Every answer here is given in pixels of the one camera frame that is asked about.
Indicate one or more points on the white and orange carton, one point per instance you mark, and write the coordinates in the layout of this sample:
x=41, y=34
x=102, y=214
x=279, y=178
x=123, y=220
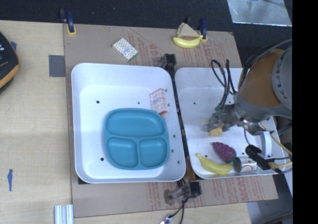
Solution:
x=157, y=101

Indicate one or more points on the white packet with green edge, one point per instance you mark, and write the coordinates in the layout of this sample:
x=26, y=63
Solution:
x=125, y=49

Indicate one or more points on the purple grapes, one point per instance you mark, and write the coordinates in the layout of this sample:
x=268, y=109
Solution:
x=223, y=151

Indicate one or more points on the dark green oval thing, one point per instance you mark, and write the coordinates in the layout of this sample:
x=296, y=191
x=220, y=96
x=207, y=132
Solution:
x=237, y=164

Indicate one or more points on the brown cardboard board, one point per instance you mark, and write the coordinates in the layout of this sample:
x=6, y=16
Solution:
x=99, y=44

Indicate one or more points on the yellow banana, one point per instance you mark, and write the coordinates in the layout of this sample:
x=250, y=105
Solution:
x=214, y=166
x=186, y=42

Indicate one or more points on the blue divided plate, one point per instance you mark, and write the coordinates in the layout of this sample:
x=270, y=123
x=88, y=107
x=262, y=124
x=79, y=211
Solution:
x=136, y=138

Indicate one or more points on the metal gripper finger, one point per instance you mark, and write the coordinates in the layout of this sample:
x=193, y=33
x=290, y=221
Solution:
x=228, y=127
x=211, y=125

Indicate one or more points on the black cylinder on white bracket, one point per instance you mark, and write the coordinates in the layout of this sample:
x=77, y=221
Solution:
x=259, y=154

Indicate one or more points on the white plastic tray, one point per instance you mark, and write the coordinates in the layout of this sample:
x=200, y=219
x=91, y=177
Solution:
x=196, y=103
x=94, y=128

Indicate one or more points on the beige bread slice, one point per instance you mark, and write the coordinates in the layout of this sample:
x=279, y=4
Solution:
x=186, y=30

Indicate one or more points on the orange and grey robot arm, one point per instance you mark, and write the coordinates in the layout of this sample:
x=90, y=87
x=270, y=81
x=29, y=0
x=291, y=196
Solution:
x=261, y=86

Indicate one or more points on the white packet with orange print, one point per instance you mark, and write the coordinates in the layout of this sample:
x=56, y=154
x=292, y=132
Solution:
x=248, y=166

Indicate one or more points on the yellow block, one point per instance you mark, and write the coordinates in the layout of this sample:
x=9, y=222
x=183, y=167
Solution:
x=215, y=132

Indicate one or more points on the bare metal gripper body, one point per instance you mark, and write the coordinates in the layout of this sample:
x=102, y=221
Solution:
x=227, y=116

